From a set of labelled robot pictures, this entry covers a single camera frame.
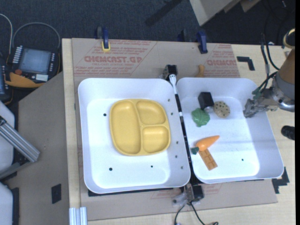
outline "toy carrot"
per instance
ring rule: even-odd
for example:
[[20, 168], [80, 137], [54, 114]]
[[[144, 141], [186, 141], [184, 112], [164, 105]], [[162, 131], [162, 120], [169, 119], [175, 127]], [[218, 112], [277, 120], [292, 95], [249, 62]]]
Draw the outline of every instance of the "toy carrot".
[[199, 151], [207, 150], [216, 140], [219, 139], [219, 137], [220, 137], [219, 135], [216, 135], [216, 136], [210, 136], [199, 140], [196, 143], [196, 147], [191, 149], [192, 153], [197, 154], [197, 152]]

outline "yellow plate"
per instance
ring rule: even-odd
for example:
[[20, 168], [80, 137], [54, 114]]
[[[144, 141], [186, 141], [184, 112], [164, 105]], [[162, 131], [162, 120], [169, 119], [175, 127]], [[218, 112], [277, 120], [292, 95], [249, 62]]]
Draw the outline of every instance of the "yellow plate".
[[110, 109], [109, 122], [113, 144], [122, 154], [151, 155], [170, 145], [168, 117], [158, 102], [146, 99], [118, 101]]

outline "orange carrot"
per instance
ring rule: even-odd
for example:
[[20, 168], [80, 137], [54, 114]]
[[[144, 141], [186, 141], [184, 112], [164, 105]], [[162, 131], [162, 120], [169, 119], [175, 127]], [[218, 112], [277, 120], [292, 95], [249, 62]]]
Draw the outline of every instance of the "orange carrot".
[[197, 154], [198, 151], [207, 150], [216, 140], [219, 139], [219, 137], [220, 137], [219, 135], [216, 135], [216, 136], [210, 136], [199, 140], [196, 143], [196, 147], [192, 149], [192, 153]]

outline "table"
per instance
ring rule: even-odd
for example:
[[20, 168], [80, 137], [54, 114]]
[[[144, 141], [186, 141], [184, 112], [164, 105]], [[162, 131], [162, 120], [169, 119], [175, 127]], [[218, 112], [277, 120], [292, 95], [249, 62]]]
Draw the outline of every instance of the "table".
[[[176, 49], [179, 45], [185, 47], [188, 44], [170, 42], [168, 47], [173, 46]], [[238, 62], [240, 76], [253, 80], [257, 85], [261, 84], [265, 78], [265, 71], [260, 46], [232, 45], [232, 49], [235, 56], [250, 57], [255, 66], [255, 71], [250, 71], [246, 63]], [[276, 64], [284, 62], [286, 50], [272, 46], [270, 51]], [[62, 40], [62, 52], [63, 73], [28, 95], [19, 105], [19, 132], [41, 151], [37, 163], [20, 170], [15, 178], [7, 181], [11, 188], [20, 187], [20, 225], [46, 224], [45, 221], [49, 221], [49, 224], [66, 224], [68, 208], [82, 206], [74, 107], [72, 39]], [[191, 54], [188, 55], [188, 60], [193, 60]], [[280, 133], [282, 126], [294, 126], [294, 113], [278, 110], [268, 112], [268, 117], [290, 182], [287, 186], [279, 188], [277, 203], [199, 211], [200, 218], [206, 224], [213, 221], [231, 225], [295, 224], [295, 144]], [[61, 184], [61, 201], [51, 204], [50, 188], [58, 183]], [[175, 213], [166, 213], [89, 221], [89, 225], [171, 225], [174, 218]], [[181, 212], [177, 221], [190, 225], [199, 223], [192, 211]]]

